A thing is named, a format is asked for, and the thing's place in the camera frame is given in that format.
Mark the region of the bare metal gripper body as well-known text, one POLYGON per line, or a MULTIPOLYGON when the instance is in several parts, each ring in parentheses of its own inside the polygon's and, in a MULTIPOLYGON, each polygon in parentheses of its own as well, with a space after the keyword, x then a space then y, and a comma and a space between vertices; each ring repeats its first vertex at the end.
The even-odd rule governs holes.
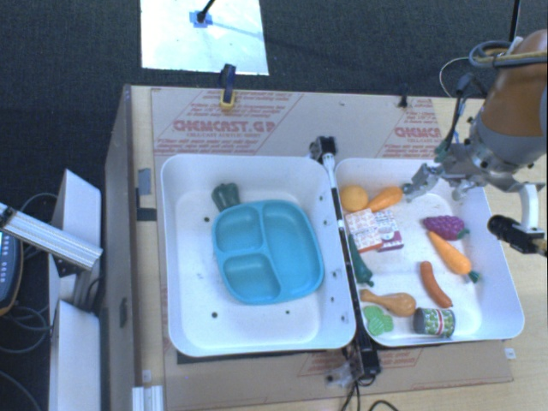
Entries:
POLYGON ((441 177, 452 187, 468 179, 476 182, 477 187, 492 185, 502 192, 515 193, 523 184, 514 175, 533 163, 533 149, 518 145, 496 153, 480 140, 450 145, 443 141, 437 148, 437 162, 441 177))

